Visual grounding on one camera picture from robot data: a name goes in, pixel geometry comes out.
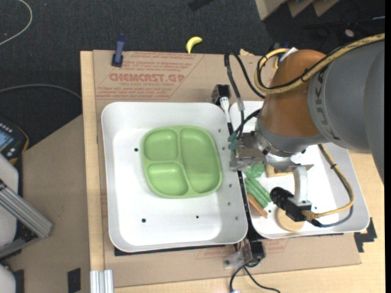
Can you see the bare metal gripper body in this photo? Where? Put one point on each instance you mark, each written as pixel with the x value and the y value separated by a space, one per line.
pixel 249 153

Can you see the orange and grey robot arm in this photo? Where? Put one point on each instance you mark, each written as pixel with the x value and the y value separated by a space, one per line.
pixel 290 102

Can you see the green toy leafy vegetable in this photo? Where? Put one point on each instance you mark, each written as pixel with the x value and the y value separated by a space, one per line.
pixel 256 169

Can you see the tan square cracker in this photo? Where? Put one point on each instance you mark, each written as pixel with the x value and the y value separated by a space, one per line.
pixel 272 172

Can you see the green toy asparagus bundle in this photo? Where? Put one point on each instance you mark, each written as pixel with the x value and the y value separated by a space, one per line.
pixel 258 192

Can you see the green divided plate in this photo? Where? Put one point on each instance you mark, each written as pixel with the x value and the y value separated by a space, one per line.
pixel 195 160

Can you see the round tan biscuit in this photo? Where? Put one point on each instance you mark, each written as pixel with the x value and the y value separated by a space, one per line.
pixel 288 223

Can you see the white plastic tray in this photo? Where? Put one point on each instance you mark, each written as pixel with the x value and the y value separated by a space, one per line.
pixel 171 218
pixel 330 191

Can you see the yellow banana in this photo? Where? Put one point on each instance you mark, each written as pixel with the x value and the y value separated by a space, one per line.
pixel 193 42

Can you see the brown cardboard board red print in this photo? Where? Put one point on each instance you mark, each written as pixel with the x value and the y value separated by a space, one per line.
pixel 146 78

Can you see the black cylinder on white bracket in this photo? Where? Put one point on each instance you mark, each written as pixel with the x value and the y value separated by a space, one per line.
pixel 291 206

